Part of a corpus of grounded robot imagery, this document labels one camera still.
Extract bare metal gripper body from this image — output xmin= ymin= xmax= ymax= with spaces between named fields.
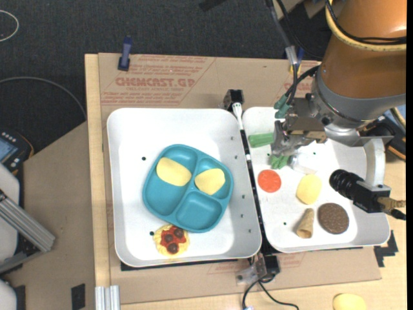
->
xmin=283 ymin=94 xmax=363 ymax=147

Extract green bean bunch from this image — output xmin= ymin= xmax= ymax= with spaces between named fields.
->
xmin=270 ymin=154 xmax=296 ymax=170

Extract orange round slice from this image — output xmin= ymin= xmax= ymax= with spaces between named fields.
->
xmin=257 ymin=169 xmax=283 ymax=194

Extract brown round biscuit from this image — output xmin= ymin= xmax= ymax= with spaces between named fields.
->
xmin=317 ymin=202 xmax=350 ymax=235

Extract clear plastic piece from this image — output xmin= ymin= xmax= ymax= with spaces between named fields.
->
xmin=289 ymin=152 xmax=319 ymax=176

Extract blue divided plate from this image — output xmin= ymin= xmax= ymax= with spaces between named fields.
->
xmin=141 ymin=143 xmax=234 ymax=234

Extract yellow spaghetti with meatballs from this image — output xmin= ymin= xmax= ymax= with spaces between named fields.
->
xmin=152 ymin=223 xmax=191 ymax=256

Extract yellow potato chip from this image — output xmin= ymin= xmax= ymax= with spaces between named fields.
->
xmin=332 ymin=293 xmax=368 ymax=310
xmin=156 ymin=157 xmax=192 ymax=187
xmin=194 ymin=168 xmax=226 ymax=196
xmin=296 ymin=173 xmax=323 ymax=205

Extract black block with thin wires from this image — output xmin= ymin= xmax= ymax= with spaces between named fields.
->
xmin=235 ymin=253 xmax=282 ymax=285
xmin=221 ymin=88 xmax=245 ymax=111

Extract tan ice cream cone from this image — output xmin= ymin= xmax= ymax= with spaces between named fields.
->
xmin=294 ymin=207 xmax=316 ymax=240

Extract black cylinder on white bracket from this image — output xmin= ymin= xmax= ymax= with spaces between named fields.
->
xmin=328 ymin=137 xmax=393 ymax=214

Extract thin black and white rod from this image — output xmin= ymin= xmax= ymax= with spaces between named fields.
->
xmin=231 ymin=103 xmax=269 ymax=255

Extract white plastic tray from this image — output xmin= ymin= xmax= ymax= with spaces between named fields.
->
xmin=241 ymin=106 xmax=391 ymax=254
xmin=106 ymin=107 xmax=263 ymax=268

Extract green stick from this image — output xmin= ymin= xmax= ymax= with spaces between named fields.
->
xmin=247 ymin=132 xmax=276 ymax=149

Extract brown cardboard board red print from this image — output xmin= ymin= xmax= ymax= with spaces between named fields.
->
xmin=97 ymin=52 xmax=383 ymax=305

